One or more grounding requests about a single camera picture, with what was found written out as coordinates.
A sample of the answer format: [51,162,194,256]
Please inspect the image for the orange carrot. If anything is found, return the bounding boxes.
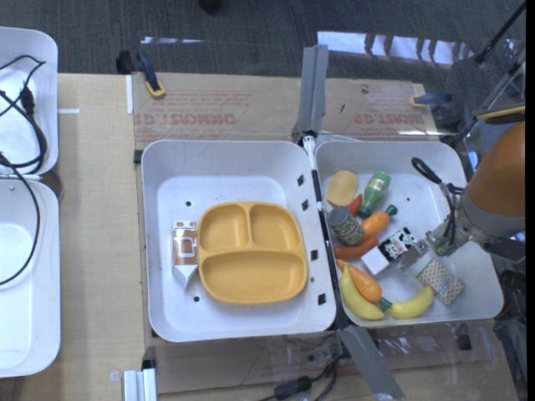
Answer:
[359,205,399,240]
[347,263,394,312]

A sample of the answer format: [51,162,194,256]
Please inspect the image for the brown and white carton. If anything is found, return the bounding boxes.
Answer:
[171,220,200,290]

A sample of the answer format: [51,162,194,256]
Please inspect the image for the green bottle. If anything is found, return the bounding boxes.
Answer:
[357,170,393,220]

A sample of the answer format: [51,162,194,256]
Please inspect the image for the yellow potato crisp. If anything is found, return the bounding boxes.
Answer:
[325,170,360,208]

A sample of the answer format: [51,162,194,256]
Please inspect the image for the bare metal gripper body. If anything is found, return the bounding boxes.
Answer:
[425,216,476,258]

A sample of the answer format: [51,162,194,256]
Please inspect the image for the orange sausage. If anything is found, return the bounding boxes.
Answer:
[346,193,364,217]
[333,236,380,261]

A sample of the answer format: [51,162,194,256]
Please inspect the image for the patterned pale packet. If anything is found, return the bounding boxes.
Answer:
[415,258,466,307]

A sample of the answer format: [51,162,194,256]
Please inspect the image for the white cow print carton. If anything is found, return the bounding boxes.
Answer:
[361,226,420,277]

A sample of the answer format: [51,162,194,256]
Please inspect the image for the brown cardboard board red print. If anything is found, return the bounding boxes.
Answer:
[131,71,499,394]

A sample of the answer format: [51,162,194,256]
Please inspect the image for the grey can green label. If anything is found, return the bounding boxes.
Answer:
[327,206,365,246]

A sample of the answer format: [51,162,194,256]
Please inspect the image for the yellow banana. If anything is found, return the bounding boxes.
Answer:
[337,259,385,322]
[386,284,436,320]

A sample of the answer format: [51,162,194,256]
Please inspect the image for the white plastic tray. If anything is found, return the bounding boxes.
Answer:
[0,26,59,176]
[313,140,505,330]
[140,139,338,343]
[0,177,62,379]

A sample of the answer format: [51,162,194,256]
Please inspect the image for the orange divided plate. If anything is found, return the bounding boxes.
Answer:
[196,200,309,306]

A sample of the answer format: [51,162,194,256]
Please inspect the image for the black cable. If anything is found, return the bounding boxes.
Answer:
[0,54,48,287]

